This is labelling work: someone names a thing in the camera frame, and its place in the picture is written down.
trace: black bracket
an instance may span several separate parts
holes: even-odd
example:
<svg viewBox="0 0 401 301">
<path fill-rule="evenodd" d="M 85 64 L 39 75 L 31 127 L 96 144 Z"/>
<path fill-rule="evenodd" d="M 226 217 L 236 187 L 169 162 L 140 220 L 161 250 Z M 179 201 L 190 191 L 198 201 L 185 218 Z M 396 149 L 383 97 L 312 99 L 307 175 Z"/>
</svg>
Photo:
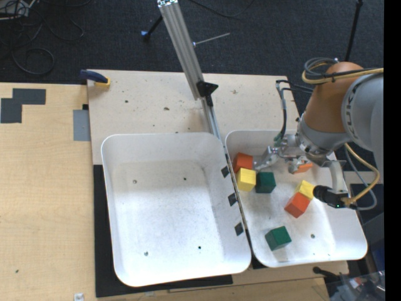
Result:
<svg viewBox="0 0 401 301">
<path fill-rule="evenodd" d="M 218 85 L 199 81 L 196 87 L 198 88 L 199 95 L 206 98 L 208 106 L 213 107 L 212 93 L 218 88 Z"/>
</svg>

